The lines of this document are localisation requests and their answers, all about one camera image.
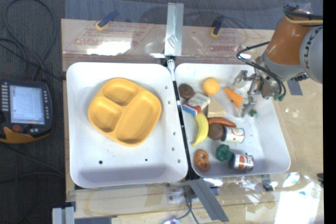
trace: banana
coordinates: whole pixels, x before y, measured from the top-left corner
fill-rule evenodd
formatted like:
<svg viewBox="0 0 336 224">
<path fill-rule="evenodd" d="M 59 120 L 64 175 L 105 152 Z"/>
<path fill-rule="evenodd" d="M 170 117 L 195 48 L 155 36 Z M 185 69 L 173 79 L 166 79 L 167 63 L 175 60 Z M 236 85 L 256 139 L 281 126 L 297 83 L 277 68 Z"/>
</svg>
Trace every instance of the banana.
<svg viewBox="0 0 336 224">
<path fill-rule="evenodd" d="M 195 119 L 198 124 L 198 132 L 196 140 L 192 143 L 192 146 L 196 146 L 198 143 L 204 141 L 207 138 L 209 132 L 208 119 L 203 113 L 197 114 Z"/>
</svg>

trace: orange plate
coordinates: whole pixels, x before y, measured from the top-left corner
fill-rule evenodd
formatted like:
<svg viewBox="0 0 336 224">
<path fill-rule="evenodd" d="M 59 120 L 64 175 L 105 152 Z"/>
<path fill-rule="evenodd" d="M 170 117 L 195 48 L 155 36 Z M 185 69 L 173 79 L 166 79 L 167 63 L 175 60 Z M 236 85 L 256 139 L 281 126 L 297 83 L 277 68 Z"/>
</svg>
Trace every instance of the orange plate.
<svg viewBox="0 0 336 224">
<path fill-rule="evenodd" d="M 159 99 L 124 78 L 109 80 L 91 101 L 90 123 L 125 146 L 138 146 L 150 135 L 161 115 Z"/>
</svg>

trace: blue clamp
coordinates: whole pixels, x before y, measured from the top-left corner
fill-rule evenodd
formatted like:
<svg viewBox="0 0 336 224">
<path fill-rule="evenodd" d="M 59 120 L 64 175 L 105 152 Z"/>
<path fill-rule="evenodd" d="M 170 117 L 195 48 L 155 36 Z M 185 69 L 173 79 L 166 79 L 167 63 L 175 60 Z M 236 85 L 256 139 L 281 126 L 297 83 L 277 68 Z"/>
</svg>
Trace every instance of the blue clamp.
<svg viewBox="0 0 336 224">
<path fill-rule="evenodd" d="M 224 20 L 224 15 L 220 15 L 218 16 L 215 21 L 213 22 L 213 24 L 211 25 L 212 30 L 211 30 L 211 34 L 210 36 L 213 38 L 217 38 L 219 35 L 219 29 L 222 26 L 222 22 Z"/>
<path fill-rule="evenodd" d="M 104 28 L 107 27 L 108 22 L 111 20 L 114 20 L 115 17 L 117 17 L 119 12 L 116 10 L 110 12 L 108 15 L 106 15 L 102 20 L 96 23 L 96 29 L 98 31 L 102 31 Z"/>
</svg>

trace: robotic hand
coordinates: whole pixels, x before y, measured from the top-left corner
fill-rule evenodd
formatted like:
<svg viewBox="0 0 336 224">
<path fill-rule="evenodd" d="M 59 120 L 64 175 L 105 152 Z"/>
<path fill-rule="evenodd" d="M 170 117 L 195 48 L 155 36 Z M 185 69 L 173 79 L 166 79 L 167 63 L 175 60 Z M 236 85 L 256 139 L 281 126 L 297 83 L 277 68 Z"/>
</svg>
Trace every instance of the robotic hand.
<svg viewBox="0 0 336 224">
<path fill-rule="evenodd" d="M 286 80 L 311 78 L 323 83 L 323 16 L 311 14 L 297 7 L 284 7 L 284 18 L 279 22 L 270 42 L 247 47 L 237 54 L 242 62 L 253 66 L 255 73 L 247 76 L 242 70 L 231 89 L 251 81 L 248 98 L 239 116 L 244 116 L 256 102 L 253 95 L 281 101 L 286 95 Z M 255 62 L 241 56 L 242 52 L 267 45 Z"/>
</svg>

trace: soda can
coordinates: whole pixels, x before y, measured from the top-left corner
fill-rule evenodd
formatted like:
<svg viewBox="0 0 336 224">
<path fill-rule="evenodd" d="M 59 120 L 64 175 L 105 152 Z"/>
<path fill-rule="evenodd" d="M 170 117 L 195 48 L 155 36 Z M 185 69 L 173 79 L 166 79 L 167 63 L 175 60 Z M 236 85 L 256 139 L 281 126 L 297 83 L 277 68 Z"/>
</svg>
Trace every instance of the soda can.
<svg viewBox="0 0 336 224">
<path fill-rule="evenodd" d="M 251 155 L 235 153 L 229 160 L 229 167 L 237 170 L 251 171 L 254 167 L 254 159 Z"/>
<path fill-rule="evenodd" d="M 223 126 L 223 129 L 224 135 L 221 138 L 222 141 L 233 143 L 242 143 L 244 141 L 245 132 L 243 128 Z"/>
</svg>

